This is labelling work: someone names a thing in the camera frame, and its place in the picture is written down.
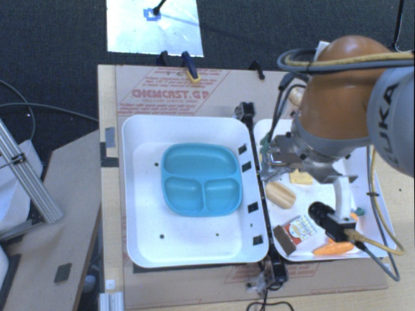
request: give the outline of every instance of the black cable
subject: black cable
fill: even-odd
[[[275,108],[274,108],[274,114],[272,115],[271,129],[268,132],[268,143],[271,143],[272,134],[274,133],[274,129],[275,129],[275,127],[277,125],[277,122],[278,122],[278,110],[279,110],[279,105],[281,103],[282,96],[283,96],[283,91],[279,91],[277,102],[276,102]]]
[[[284,99],[281,102],[280,108],[279,108],[278,119],[281,117],[281,115],[283,113],[283,110],[284,110],[284,107],[285,107],[285,105],[288,101],[288,98],[290,96],[290,93],[291,93],[292,89],[294,89],[295,87],[301,87],[301,88],[305,89],[305,85],[303,85],[303,84],[293,84],[288,88],[288,90],[287,90],[287,92],[284,96]]]
[[[5,82],[4,80],[0,80],[0,84],[5,86],[7,89],[13,91],[24,103],[28,104],[27,99],[13,86],[11,86],[9,83]],[[34,134],[36,132],[36,119],[34,118],[34,113],[32,108],[28,107],[30,117],[32,119],[32,133],[30,135],[30,140],[33,140]]]
[[[95,262],[101,258],[101,255],[102,255],[102,250],[101,250],[101,251],[99,251],[99,252],[98,252],[98,255],[96,255],[96,256],[95,256],[95,258],[94,258],[94,259],[92,259],[92,260],[89,262],[89,266],[88,266],[88,270],[87,270],[87,271],[89,271],[89,270],[92,268],[92,266],[94,266],[94,265],[95,265]]]
[[[283,284],[282,283],[273,283],[268,287],[268,290],[270,290],[271,292],[276,292],[278,290],[280,290],[282,288]]]
[[[263,264],[263,261],[259,261],[257,264],[261,272],[265,271],[265,265]]]
[[[288,90],[286,91],[283,100],[281,100],[283,92],[280,91],[278,93],[277,102],[276,102],[276,105],[275,105],[275,108],[274,108],[274,114],[272,116],[271,128],[270,128],[270,131],[268,132],[268,143],[271,143],[272,135],[274,134],[274,130],[275,130],[277,124],[278,124],[279,119],[281,118],[281,115],[283,113],[284,107],[285,107],[285,105],[286,105],[286,103],[288,101],[289,95],[290,95],[292,89],[294,89],[295,87],[305,88],[305,86],[302,85],[302,84],[293,84],[293,85],[291,85],[288,88]]]
[[[368,176],[368,186],[369,186],[369,193],[368,193],[368,195],[370,196],[370,203],[372,204],[373,215],[375,216],[376,224],[377,224],[377,226],[379,228],[379,232],[380,232],[380,234],[382,236],[383,244],[385,246],[388,246],[388,242],[386,241],[386,236],[385,236],[385,233],[383,232],[382,224],[381,224],[381,221],[379,219],[379,215],[378,215],[378,213],[376,211],[376,206],[375,206],[374,190],[372,189],[372,183],[371,183],[373,176],[372,176],[372,170],[371,170],[372,160],[370,158],[370,147],[369,146],[366,147],[366,158],[367,158],[366,164],[367,164],[367,171],[368,171],[367,176]],[[390,252],[388,252],[388,256],[389,256],[389,259],[390,259],[390,263],[391,263],[391,265],[392,265],[392,267],[394,269],[395,274],[393,274],[385,266],[385,264],[383,264],[363,243],[362,243],[362,247],[364,248],[362,250],[365,251],[369,256],[371,256],[371,258],[373,258],[374,261],[376,261],[376,263],[378,263],[378,265],[380,265],[380,267],[382,267],[382,269],[385,271],[385,273],[387,275],[389,275],[389,277],[391,277],[396,282],[398,282],[401,279],[401,277],[399,275],[399,271],[397,270],[397,266],[396,266],[396,263],[395,263],[395,259],[394,259],[393,254],[391,254]]]
[[[35,102],[11,102],[8,104],[2,104],[0,105],[0,108],[2,107],[7,107],[7,106],[33,106],[33,107],[41,107],[41,108],[47,108],[47,109],[53,109],[55,111],[60,111],[62,113],[67,113],[70,115],[74,115],[76,117],[82,117],[83,119],[87,119],[87,120],[91,120],[93,122],[99,122],[98,119],[96,119],[95,117],[90,117],[88,115],[82,114],[82,113],[77,113],[75,111],[71,111],[69,109],[65,109],[65,108],[60,108],[60,107],[56,107],[56,106],[52,106],[52,105],[46,105],[46,104],[37,104]]]
[[[248,304],[248,306],[246,307],[246,311],[250,311],[251,307],[253,307],[254,305],[261,305],[261,308],[259,309],[259,311],[265,311],[266,306],[277,306],[277,305],[287,305],[291,311],[294,311],[294,308],[292,307],[292,305],[286,301],[267,303],[267,295],[268,295],[268,289],[265,290],[264,301],[263,302],[252,302]]]

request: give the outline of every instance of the white tray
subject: white tray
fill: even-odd
[[[271,127],[272,120],[266,119],[261,120],[255,125],[254,135],[257,143],[258,151],[261,148],[259,142],[269,131]],[[291,128],[291,120],[280,120],[278,122],[277,128],[274,131],[275,135],[284,135],[286,132],[289,132]],[[375,221],[374,214],[372,212],[372,207],[370,205],[370,199],[366,195],[368,192],[368,183],[366,177],[366,149],[358,148],[351,153],[351,156],[348,160],[340,160],[336,162],[334,168],[342,174],[358,175],[358,178],[350,184],[350,191],[352,195],[352,209],[360,207],[364,209],[365,215],[359,217],[357,222],[356,229],[380,243],[383,243],[379,229]],[[310,222],[313,224],[314,228],[317,230],[317,233],[309,237],[307,240],[301,242],[297,245],[296,251],[287,255],[283,248],[280,246],[278,241],[274,237],[274,242],[276,244],[278,252],[287,260],[293,262],[305,262],[305,261],[316,261],[316,260],[335,260],[335,259],[352,259],[352,258],[367,258],[369,257],[367,253],[360,251],[357,248],[341,254],[341,255],[330,255],[330,256],[314,256],[313,250],[327,243],[327,237],[324,233],[324,230],[318,227],[314,221],[308,216],[308,208],[310,204],[315,201],[320,201],[325,203],[332,208],[335,208],[335,191],[333,185],[322,185],[317,181],[313,181],[312,185],[295,185],[290,183],[289,175],[284,174],[279,181],[284,184],[286,187],[291,189],[297,195],[296,201],[292,208],[282,209],[276,204],[272,203],[270,200],[267,200],[267,207],[270,217],[270,222],[272,228],[277,225],[283,225],[291,221],[298,215],[306,215]],[[389,227],[392,228],[390,223],[389,215],[386,209],[384,199],[381,195],[381,189],[376,179],[376,191],[380,194],[377,198],[381,211],[385,217],[385,220]],[[394,248],[395,243],[389,238],[387,238],[388,245],[391,248]],[[386,257],[387,253],[379,248],[373,247],[367,244],[367,247],[377,256],[377,257]]]
[[[267,230],[250,137],[243,123],[230,118],[135,115],[123,124],[122,142],[127,250],[137,265],[231,264],[265,257]],[[242,173],[243,199],[235,212],[190,217],[167,206],[160,164],[164,151],[179,143],[225,146],[241,166],[251,162],[251,169]],[[244,145],[247,150],[239,154]],[[253,203],[257,210],[249,213],[248,206]]]

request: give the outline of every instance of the metal bracket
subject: metal bracket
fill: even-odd
[[[106,143],[100,143],[101,151],[101,167],[119,167],[119,159],[117,157],[107,157],[106,156]]]
[[[299,151],[294,138],[298,135],[286,133],[285,135],[277,135],[270,143],[268,151],[263,154],[262,169],[260,171],[261,179],[269,181],[270,179],[278,179],[285,173],[306,171],[315,180],[321,184],[334,183],[339,177],[343,176],[333,168],[335,157],[319,157],[319,159],[309,159],[313,154],[310,148]],[[350,183],[355,181],[357,176],[347,176]]]
[[[24,163],[26,160],[27,159],[26,159],[25,154],[24,153],[20,153],[20,154],[14,156],[12,158],[11,162],[9,162],[9,163],[7,163],[7,164],[5,164],[3,166],[0,166],[0,169],[5,168],[5,167],[10,166],[10,165],[18,165],[20,163]]]
[[[99,311],[124,311],[124,293],[99,294]]]
[[[11,240],[12,238],[21,236],[25,234],[26,232],[30,231],[32,228],[37,227],[39,225],[42,225],[43,222],[37,222],[32,223],[32,220],[26,220],[25,222],[22,222],[21,224],[9,229],[8,231],[5,231],[4,233],[0,234],[0,243],[6,242]]]
[[[256,292],[264,297],[265,290],[276,283],[271,258],[268,256],[264,261],[263,270],[256,277],[252,277],[245,282],[247,292]]]

